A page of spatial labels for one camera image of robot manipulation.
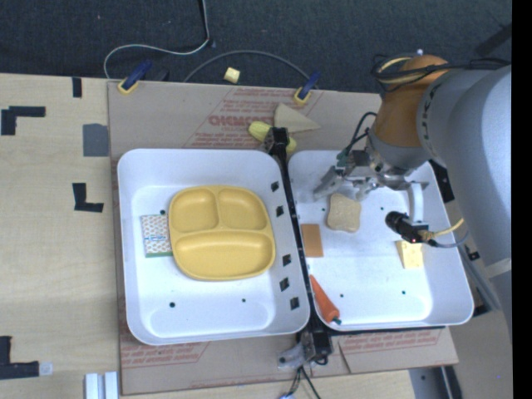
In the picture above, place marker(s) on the white plastic tray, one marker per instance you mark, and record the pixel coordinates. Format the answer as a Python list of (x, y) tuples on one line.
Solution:
[(208, 306), (365, 281)]

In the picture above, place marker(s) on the beige triangular sandwich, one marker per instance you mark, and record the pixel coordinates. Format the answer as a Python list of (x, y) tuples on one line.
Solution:
[(293, 119)]

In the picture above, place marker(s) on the yellow divided plate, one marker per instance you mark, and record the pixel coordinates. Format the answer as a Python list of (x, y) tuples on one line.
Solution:
[(220, 235)]

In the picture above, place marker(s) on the thin black rod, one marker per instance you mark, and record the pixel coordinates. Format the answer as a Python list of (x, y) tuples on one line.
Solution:
[(296, 231)]

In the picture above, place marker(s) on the orange flat cracker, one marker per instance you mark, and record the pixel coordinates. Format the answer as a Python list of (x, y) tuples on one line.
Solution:
[(312, 240)]

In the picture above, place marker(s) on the orange patterned white packet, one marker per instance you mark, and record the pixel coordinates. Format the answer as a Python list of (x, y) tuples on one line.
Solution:
[(154, 235)]

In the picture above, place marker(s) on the yellow corn cob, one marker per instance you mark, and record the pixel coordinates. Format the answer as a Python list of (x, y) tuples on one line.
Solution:
[(258, 129)]

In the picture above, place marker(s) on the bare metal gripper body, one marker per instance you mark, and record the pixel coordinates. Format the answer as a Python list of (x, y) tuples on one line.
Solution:
[(361, 168)]

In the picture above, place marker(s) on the orange carrot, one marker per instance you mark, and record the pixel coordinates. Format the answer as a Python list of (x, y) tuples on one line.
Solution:
[(324, 299)]

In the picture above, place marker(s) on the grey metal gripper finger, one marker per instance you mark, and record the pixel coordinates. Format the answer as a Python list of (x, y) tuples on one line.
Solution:
[(362, 188), (328, 184)]

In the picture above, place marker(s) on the pale yellow cube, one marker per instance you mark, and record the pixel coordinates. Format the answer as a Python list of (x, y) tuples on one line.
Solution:
[(232, 75)]

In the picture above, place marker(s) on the yellow cheese wedge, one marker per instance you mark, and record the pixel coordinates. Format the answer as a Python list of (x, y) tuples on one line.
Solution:
[(410, 255)]

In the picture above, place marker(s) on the black cylinder on white bracket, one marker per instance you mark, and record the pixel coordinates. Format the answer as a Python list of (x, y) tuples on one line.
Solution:
[(402, 223)]

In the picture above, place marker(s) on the brown cardboard board red print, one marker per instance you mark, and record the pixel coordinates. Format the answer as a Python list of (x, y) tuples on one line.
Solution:
[(166, 114)]

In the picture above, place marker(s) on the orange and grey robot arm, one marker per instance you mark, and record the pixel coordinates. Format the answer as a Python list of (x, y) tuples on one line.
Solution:
[(465, 148)]

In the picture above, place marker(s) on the beige bread slice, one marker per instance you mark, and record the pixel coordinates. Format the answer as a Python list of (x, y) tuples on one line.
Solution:
[(343, 213)]

